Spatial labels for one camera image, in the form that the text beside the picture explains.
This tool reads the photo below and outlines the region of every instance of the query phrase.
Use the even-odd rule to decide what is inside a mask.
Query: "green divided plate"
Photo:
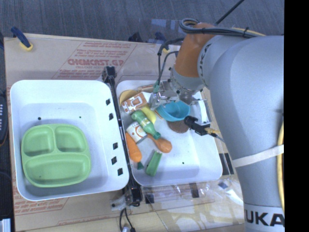
[[[21,144],[23,170],[36,187],[53,188],[80,183],[91,171],[89,145],[76,126],[49,124],[26,131]]]

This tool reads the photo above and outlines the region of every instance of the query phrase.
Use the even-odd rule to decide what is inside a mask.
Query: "toy bottle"
[[[153,123],[146,117],[146,115],[142,111],[140,110],[135,111],[131,115],[131,118],[133,120],[136,120],[140,124],[140,126],[144,129],[144,131],[151,134],[154,137],[154,139],[159,139],[161,137],[161,134],[155,130]]]

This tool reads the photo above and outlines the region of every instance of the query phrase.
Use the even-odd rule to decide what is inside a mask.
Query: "teal bowl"
[[[184,120],[190,114],[190,106],[182,101],[159,106],[156,111],[167,121]]]

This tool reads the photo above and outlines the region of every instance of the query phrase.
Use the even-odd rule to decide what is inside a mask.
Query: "black pole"
[[[238,3],[236,3],[228,12],[226,12],[226,13],[215,23],[215,26],[218,25],[220,22],[222,22],[230,13],[233,12],[234,9],[236,9],[243,1],[245,1],[245,0],[240,0]]]

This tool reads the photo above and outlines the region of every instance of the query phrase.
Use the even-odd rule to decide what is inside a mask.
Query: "carrot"
[[[133,138],[126,132],[126,145],[129,150],[129,156],[132,161],[140,162],[141,161],[141,152]]]

